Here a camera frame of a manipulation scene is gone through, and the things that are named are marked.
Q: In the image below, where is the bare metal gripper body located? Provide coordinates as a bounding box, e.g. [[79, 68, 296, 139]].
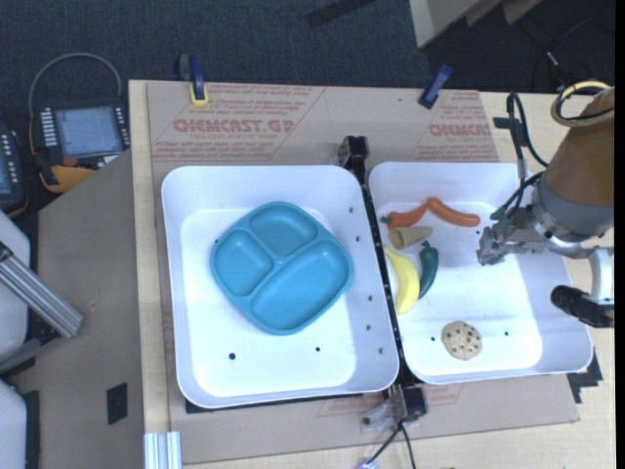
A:
[[493, 206, 593, 259]]

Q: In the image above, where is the orange sausage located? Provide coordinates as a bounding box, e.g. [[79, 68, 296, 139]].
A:
[[426, 196, 481, 229]]

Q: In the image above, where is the white plastic tray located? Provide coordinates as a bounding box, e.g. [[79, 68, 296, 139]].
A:
[[367, 160, 595, 386], [160, 164, 401, 409]]

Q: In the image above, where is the green chili pepper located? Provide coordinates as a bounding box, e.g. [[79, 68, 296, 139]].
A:
[[416, 239, 440, 300]]

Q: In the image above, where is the tan ice cream cone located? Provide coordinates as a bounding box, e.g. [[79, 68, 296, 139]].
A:
[[388, 225, 435, 251]]

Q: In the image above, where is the yellow banana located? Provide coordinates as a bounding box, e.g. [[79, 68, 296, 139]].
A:
[[383, 245, 422, 316]]

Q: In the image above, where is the orange carrot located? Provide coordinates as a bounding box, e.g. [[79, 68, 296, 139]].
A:
[[380, 199, 434, 230]]

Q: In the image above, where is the tan chocolate chip biscuit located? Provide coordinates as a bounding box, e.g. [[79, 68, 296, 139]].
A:
[[440, 320, 483, 362]]

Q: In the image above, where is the thin black and white rod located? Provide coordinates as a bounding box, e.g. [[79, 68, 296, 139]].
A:
[[356, 162, 407, 391]]

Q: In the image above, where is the blue divided plate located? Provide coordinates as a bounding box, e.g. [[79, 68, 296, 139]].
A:
[[209, 200, 354, 337]]

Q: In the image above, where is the brown cardboard board red print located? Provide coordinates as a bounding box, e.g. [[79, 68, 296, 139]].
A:
[[146, 81, 582, 466]]

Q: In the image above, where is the black cylinder on white bracket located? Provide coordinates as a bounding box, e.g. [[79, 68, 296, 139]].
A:
[[550, 245, 615, 329]]

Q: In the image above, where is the black block with thin wires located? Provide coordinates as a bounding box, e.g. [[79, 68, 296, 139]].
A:
[[336, 135, 370, 176], [389, 385, 430, 425]]

